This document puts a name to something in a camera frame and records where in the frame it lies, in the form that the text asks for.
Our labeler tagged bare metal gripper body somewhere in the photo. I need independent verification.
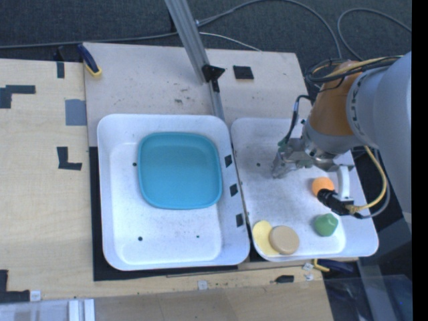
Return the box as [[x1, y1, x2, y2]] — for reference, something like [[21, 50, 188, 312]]
[[277, 137, 339, 173]]

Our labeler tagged white plastic tray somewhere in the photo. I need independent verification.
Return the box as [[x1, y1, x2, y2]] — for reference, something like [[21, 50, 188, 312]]
[[96, 113, 251, 272], [230, 117, 380, 263]]

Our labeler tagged orange ball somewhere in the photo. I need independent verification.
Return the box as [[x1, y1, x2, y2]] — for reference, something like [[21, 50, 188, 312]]
[[311, 177, 336, 197]]

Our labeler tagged yellow round disc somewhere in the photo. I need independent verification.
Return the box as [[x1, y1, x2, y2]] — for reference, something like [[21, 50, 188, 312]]
[[251, 219, 280, 257]]

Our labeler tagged green rounded toy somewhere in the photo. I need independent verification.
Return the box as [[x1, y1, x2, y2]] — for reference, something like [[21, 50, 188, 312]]
[[313, 213, 340, 238]]

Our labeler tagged tan round biscuit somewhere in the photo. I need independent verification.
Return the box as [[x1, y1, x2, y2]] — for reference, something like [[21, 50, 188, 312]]
[[268, 225, 301, 256]]

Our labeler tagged blue plate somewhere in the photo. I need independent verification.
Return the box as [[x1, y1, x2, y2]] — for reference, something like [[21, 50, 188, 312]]
[[136, 131, 224, 211]]

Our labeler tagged pale wood board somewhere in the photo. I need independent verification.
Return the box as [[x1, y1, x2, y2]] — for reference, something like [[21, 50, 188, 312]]
[[82, 41, 361, 282]]

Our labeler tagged black cylinder on white bracket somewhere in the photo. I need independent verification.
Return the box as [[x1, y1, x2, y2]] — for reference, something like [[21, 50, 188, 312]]
[[316, 165, 356, 217]]

